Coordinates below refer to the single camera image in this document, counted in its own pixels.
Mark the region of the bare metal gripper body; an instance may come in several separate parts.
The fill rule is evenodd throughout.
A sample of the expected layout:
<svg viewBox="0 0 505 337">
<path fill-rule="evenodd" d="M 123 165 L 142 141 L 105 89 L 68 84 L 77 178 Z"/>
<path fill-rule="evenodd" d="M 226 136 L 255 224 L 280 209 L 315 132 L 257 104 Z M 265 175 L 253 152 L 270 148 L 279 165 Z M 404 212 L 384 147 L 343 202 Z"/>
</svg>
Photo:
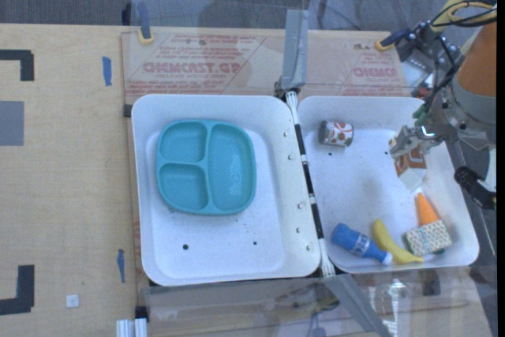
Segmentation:
<svg viewBox="0 0 505 337">
<path fill-rule="evenodd" d="M 433 101 L 424 120 L 424 135 L 428 139 L 453 144 L 461 141 L 473 149 L 493 149 L 490 137 L 493 124 L 476 118 L 455 101 Z"/>
</svg>

